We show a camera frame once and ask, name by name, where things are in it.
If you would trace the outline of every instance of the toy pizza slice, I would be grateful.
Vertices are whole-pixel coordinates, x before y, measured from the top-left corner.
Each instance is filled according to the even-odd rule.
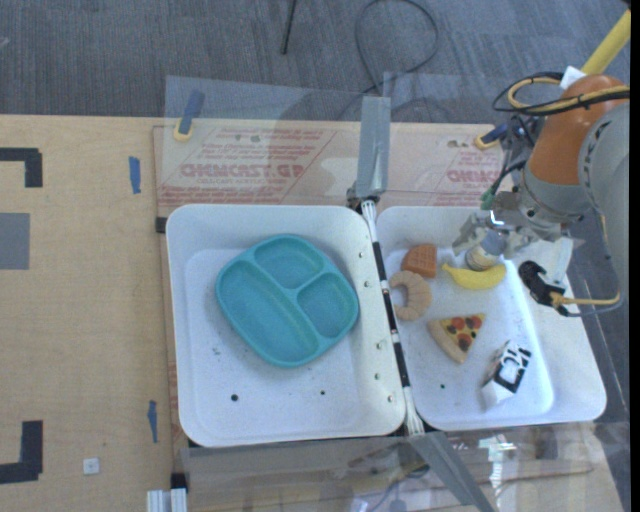
[[[484,324],[485,315],[476,313],[430,320],[427,329],[445,353],[457,363],[464,363],[478,331]]]

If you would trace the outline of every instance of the gray floor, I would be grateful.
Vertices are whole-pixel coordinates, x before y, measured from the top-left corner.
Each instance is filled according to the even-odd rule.
[[[369,0],[298,0],[282,54],[289,1],[2,0],[0,113],[162,116],[170,76],[375,94],[385,72],[412,68],[434,49],[434,24],[411,2],[380,1],[361,16]],[[501,89],[581,67],[627,8],[618,0],[415,3],[432,14],[438,46],[416,70],[420,104],[394,116],[435,123],[504,122],[491,108]],[[629,45],[607,73],[630,83]],[[597,288],[606,281],[597,230],[587,220],[576,231],[595,244],[576,262]],[[626,424],[628,307],[587,323],[609,389],[603,422]],[[619,446],[611,466],[630,509],[629,453]]]

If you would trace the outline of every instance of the yellow pole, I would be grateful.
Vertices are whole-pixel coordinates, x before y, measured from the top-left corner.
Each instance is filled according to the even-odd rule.
[[[597,75],[607,68],[631,38],[631,9],[627,9],[582,67],[587,75]]]

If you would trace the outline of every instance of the yellow banana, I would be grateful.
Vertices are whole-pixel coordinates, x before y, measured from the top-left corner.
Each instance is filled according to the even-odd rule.
[[[507,274],[507,267],[505,267],[504,264],[495,265],[487,270],[476,271],[467,268],[455,268],[444,263],[442,269],[449,272],[456,283],[470,290],[493,288],[497,286]]]

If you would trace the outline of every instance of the teal plate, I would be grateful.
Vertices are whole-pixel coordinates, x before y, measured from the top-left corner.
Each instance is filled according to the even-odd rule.
[[[338,343],[358,318],[358,297],[307,240],[268,238],[227,263],[216,298],[235,331],[266,361],[292,368]]]

